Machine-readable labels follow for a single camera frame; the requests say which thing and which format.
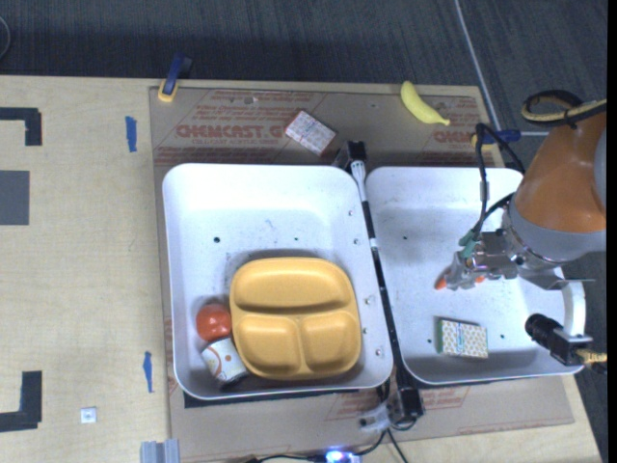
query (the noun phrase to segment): beige table surface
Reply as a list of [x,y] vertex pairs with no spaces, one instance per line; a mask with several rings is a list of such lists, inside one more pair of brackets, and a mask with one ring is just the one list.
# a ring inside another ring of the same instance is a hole
[[[0,412],[18,409],[21,372],[42,371],[42,422],[0,433],[2,462],[134,462],[170,437],[149,136],[153,79],[0,77],[0,106],[36,107],[43,146],[0,122],[0,170],[30,172],[30,224],[0,226]],[[375,92],[383,85],[190,81],[191,87]],[[421,94],[476,88],[418,87]],[[129,152],[125,117],[137,121]],[[154,393],[142,363],[153,359]],[[575,422],[404,443],[422,461],[600,461],[572,376]],[[98,422],[82,424],[80,408]],[[382,445],[364,461],[398,461]]]

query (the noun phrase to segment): tomato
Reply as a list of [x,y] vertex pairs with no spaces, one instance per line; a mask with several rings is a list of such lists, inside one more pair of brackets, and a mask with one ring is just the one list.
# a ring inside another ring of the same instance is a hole
[[206,304],[197,314],[197,333],[206,341],[215,341],[231,334],[231,315],[222,304]]

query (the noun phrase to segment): white tray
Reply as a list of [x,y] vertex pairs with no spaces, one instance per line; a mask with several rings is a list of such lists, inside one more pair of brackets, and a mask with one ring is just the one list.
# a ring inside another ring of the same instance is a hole
[[[186,164],[168,172],[163,200],[170,265],[174,370],[199,399],[367,389],[386,381],[392,356],[355,181],[333,167]],[[200,352],[195,315],[227,301],[244,263],[317,257],[340,266],[354,287],[362,324],[356,366],[337,378],[288,383],[246,378],[221,390]]]
[[[489,206],[516,190],[521,174],[489,169]],[[485,382],[574,373],[532,341],[524,324],[533,313],[563,321],[560,291],[544,291],[522,279],[485,281],[469,290],[434,290],[452,261],[459,239],[480,211],[480,176],[471,168],[379,168],[366,180],[386,287],[401,353],[409,372],[427,384]],[[500,224],[501,211],[484,231]],[[437,352],[440,318],[487,328],[488,360]]]

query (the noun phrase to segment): white can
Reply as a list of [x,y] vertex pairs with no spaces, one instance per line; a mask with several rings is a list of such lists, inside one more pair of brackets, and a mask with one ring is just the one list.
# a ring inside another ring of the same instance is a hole
[[231,337],[210,343],[201,353],[210,373],[223,384],[230,383],[248,374]]

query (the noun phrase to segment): yellow plate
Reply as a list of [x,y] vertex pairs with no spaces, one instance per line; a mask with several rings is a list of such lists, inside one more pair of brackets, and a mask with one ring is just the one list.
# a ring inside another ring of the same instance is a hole
[[314,258],[253,260],[231,281],[231,331],[246,367],[269,379],[341,374],[362,346],[354,289],[345,272]]

